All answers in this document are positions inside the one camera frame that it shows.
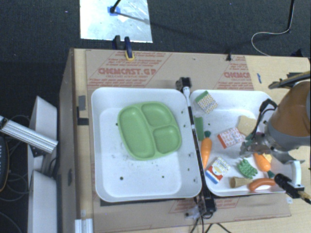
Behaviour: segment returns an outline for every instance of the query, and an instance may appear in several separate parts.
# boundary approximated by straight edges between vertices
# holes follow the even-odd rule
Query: metal plate
[[[113,40],[126,36],[133,42],[152,43],[147,0],[121,0],[117,14],[109,8],[117,0],[80,0],[80,33],[82,39]]]

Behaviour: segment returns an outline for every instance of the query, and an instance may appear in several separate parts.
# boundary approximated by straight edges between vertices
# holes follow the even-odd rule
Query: white cable
[[[254,49],[255,49],[256,51],[260,52],[260,53],[261,53],[261,54],[263,54],[263,55],[270,56],[270,55],[268,55],[268,54],[266,54],[266,53],[264,53],[264,52],[260,51],[258,48],[256,48],[256,46],[255,46],[255,44],[254,44],[254,42],[253,42],[254,37],[255,37],[256,35],[258,35],[258,34],[273,34],[273,35],[279,35],[279,34],[284,34],[284,33],[289,32],[289,30],[291,30],[291,26],[292,26],[293,14],[294,14],[294,6],[293,6],[292,13],[291,13],[291,21],[290,21],[290,25],[289,25],[288,29],[287,29],[287,30],[285,30],[284,32],[281,32],[281,33],[272,33],[272,32],[258,32],[258,33],[253,34],[253,36],[252,36],[252,40],[251,40],[251,41],[252,41],[252,45],[253,45]]]

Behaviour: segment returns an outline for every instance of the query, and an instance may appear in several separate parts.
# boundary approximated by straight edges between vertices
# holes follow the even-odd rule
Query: green divided plate
[[[170,109],[161,102],[137,103],[118,114],[118,128],[127,151],[151,160],[179,149],[181,134]]]

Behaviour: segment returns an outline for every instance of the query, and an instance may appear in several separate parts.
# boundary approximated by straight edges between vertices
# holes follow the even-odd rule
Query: cardboard
[[[70,147],[70,153],[66,149],[66,154],[61,161],[62,176],[67,174],[68,166],[74,168],[76,165],[73,173],[75,186],[62,187],[63,229],[67,229],[65,232],[73,232],[68,225],[74,225],[72,219],[75,208],[77,218],[93,218],[96,233],[144,229],[148,232],[148,229],[193,224],[192,220],[185,219],[185,212],[195,205],[192,199],[109,204],[98,198],[92,186],[94,162],[89,103],[90,95],[96,88],[113,86],[174,89],[175,82],[180,77],[191,77],[192,90],[255,89],[266,92],[279,102],[279,97],[285,92],[271,91],[267,88],[279,76],[284,75],[282,78],[286,78],[288,69],[280,69],[281,65],[279,66],[278,63],[289,67],[291,72],[310,69],[308,60],[303,58],[275,60],[273,57],[257,59],[252,56],[233,56],[233,60],[228,62],[225,55],[216,54],[135,52],[135,61],[128,62],[125,60],[124,52],[118,50],[71,50],[69,55],[72,61],[69,61],[66,67],[61,92],[61,105],[67,105],[61,108],[76,109],[79,106],[80,96],[84,96],[86,105],[82,110],[77,109],[76,116],[73,116],[72,112],[66,112],[69,118],[63,119],[65,123],[63,122],[61,126],[63,135],[69,136],[72,133],[76,139],[69,138],[71,144],[67,143],[67,145]],[[274,68],[279,67],[278,72],[271,72],[271,65],[268,65],[270,61],[274,63]],[[71,81],[66,79],[66,76],[72,73],[73,79]],[[76,121],[77,116],[78,121],[81,122],[88,119],[89,125],[71,122],[71,120]],[[75,154],[75,164],[71,163],[73,154]],[[216,204],[218,210],[208,222],[240,222],[291,215],[285,194],[219,198],[216,199]],[[269,231],[271,229],[272,227],[267,227],[266,231],[272,232]],[[180,232],[188,231],[189,227],[180,228]]]

